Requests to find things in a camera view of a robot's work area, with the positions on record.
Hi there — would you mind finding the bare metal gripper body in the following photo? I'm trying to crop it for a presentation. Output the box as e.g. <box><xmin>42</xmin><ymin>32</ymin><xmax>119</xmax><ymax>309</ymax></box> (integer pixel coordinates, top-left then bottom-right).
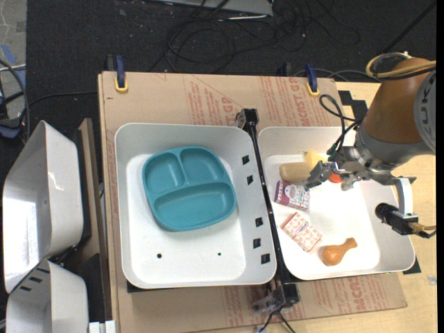
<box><xmin>332</xmin><ymin>146</ymin><xmax>397</xmax><ymax>187</ymax></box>

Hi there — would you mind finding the yellow toy food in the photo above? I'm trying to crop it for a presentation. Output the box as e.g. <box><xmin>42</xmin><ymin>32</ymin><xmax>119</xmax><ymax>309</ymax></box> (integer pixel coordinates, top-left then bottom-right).
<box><xmin>304</xmin><ymin>150</ymin><xmax>330</xmax><ymax>168</ymax></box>

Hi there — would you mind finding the tan toy bread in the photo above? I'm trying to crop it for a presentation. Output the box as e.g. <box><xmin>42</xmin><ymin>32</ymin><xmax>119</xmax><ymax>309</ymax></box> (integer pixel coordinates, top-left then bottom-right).
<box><xmin>278</xmin><ymin>162</ymin><xmax>314</xmax><ymax>185</ymax></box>

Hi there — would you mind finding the purple and white carton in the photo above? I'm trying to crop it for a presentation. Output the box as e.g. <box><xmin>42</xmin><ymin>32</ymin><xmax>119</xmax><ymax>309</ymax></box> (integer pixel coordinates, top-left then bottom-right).
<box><xmin>273</xmin><ymin>180</ymin><xmax>311</xmax><ymax>212</ymax></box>

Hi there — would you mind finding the thin black rod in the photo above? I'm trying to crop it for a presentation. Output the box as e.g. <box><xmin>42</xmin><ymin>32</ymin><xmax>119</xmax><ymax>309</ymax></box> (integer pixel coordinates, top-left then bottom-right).
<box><xmin>246</xmin><ymin>123</ymin><xmax>291</xmax><ymax>286</ymax></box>

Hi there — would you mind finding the pink and white packet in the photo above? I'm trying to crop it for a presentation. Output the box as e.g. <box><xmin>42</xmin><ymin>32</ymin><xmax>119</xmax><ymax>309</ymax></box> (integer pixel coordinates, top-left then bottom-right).
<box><xmin>280</xmin><ymin>212</ymin><xmax>323</xmax><ymax>254</ymax></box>

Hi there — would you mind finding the brown toy chicken drumstick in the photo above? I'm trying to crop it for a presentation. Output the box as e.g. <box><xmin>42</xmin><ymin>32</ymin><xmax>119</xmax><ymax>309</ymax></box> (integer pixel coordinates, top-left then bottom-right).
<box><xmin>321</xmin><ymin>237</ymin><xmax>359</xmax><ymax>267</ymax></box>

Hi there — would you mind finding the blue divided plate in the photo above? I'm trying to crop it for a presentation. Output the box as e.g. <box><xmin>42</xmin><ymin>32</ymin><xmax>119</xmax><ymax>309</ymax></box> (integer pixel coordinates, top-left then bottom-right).
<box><xmin>141</xmin><ymin>146</ymin><xmax>238</xmax><ymax>232</ymax></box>

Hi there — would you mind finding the brown cardboard board red print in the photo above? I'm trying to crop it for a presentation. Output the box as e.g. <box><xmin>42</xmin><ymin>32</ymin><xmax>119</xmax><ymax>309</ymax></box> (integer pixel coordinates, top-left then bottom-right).
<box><xmin>98</xmin><ymin>70</ymin><xmax>409</xmax><ymax>333</ymax></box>

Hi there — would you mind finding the black cylinder on white bracket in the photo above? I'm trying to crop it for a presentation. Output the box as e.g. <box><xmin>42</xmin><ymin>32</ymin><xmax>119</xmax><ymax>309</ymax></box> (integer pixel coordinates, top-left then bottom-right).
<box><xmin>374</xmin><ymin>176</ymin><xmax>420</xmax><ymax>237</ymax></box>

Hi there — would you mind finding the black block with thin wires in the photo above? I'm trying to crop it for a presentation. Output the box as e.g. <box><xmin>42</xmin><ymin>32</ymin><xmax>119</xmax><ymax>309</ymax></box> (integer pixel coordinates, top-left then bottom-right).
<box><xmin>273</xmin><ymin>282</ymin><xmax>300</xmax><ymax>309</ymax></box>
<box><xmin>238</xmin><ymin>108</ymin><xmax>260</xmax><ymax>130</ymax></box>

